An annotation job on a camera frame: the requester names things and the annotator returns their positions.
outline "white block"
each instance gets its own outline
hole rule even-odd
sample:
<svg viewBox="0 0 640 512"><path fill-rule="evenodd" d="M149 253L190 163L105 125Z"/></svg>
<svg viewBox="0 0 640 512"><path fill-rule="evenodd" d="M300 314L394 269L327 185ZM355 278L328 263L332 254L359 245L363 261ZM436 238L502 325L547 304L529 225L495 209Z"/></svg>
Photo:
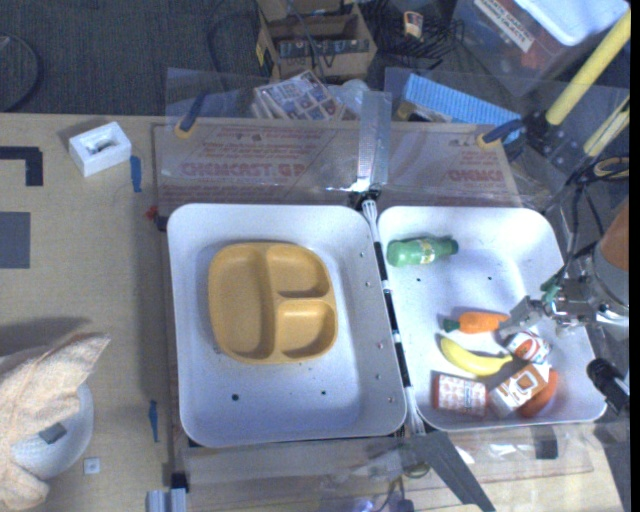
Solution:
<svg viewBox="0 0 640 512"><path fill-rule="evenodd" d="M71 158L86 178L131 158L131 142L116 122L69 139Z"/></svg>

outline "white tray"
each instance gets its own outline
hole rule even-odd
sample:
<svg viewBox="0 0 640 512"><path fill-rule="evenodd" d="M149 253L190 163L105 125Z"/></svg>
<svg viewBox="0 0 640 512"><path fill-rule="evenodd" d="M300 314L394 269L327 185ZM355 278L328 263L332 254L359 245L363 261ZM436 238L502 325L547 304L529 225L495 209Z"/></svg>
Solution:
<svg viewBox="0 0 640 512"><path fill-rule="evenodd" d="M385 252L392 240L424 235L452 236L459 243L458 254L429 265L387 265L409 375L425 421L453 431L592 421L604 413L602 395L586 373L595 357L586 330L576 328L559 338L551 320L533 329L553 345L549 361L559 375L556 397L539 415L498 419L489 412L479 419L432 406L434 372L474 377L444 358L437 343L440 335L471 350L500 350L492 334L444 333L442 319L473 309L508 314L525 295L539 299L540 285L562 266L555 234L542 215L524 208L397 206L380 215L378 226ZM517 362L484 382L489 387L498 384L514 365Z"/></svg>
<svg viewBox="0 0 640 512"><path fill-rule="evenodd" d="M182 426L208 447L387 435L406 403L364 218L335 206L190 204L167 227ZM302 363L250 365L216 347L207 271L228 244L315 251L334 285L338 339Z"/></svg>

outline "small white sticker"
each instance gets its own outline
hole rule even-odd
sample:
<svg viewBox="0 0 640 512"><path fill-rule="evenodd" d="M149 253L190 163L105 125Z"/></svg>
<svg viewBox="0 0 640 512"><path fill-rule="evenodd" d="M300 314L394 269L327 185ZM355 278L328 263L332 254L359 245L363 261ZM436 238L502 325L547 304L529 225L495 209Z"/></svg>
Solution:
<svg viewBox="0 0 640 512"><path fill-rule="evenodd" d="M485 13L509 39L527 53L535 38L518 19L498 0L473 0L474 5Z"/></svg>
<svg viewBox="0 0 640 512"><path fill-rule="evenodd" d="M84 459L83 468L85 475L97 475L100 473L100 458L90 457L88 459Z"/></svg>

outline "green soda bottle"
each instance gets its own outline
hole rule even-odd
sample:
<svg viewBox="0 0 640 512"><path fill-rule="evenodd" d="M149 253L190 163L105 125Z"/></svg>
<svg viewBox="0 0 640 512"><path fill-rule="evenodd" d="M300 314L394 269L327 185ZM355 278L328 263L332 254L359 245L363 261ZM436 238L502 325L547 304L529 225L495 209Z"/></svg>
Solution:
<svg viewBox="0 0 640 512"><path fill-rule="evenodd" d="M452 238L416 238L391 242L387 246L387 261L394 267L425 265L457 252L458 242Z"/></svg>

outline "toy banana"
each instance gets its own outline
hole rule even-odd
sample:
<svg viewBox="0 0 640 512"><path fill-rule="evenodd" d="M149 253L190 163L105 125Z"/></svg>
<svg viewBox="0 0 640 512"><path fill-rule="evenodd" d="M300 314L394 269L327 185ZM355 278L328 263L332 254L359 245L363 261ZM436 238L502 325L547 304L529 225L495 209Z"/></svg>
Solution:
<svg viewBox="0 0 640 512"><path fill-rule="evenodd" d="M442 338L440 348L447 360L458 368L485 377L497 373L506 363L513 360L511 354L501 356L480 356L469 352L449 338Z"/></svg>

